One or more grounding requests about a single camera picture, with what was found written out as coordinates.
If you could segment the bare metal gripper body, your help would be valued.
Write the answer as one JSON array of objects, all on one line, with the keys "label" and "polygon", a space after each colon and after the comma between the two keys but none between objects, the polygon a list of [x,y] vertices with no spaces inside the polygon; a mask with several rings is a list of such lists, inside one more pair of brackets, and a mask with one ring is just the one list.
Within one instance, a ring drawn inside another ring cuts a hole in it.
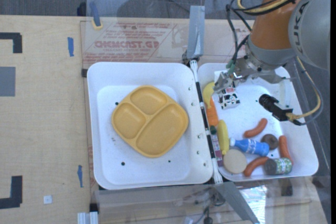
[{"label": "bare metal gripper body", "polygon": [[279,83],[284,77],[276,74],[275,70],[279,65],[269,65],[259,61],[254,56],[243,56],[235,62],[233,79],[237,81],[246,81],[247,79],[261,78],[271,84]]}]

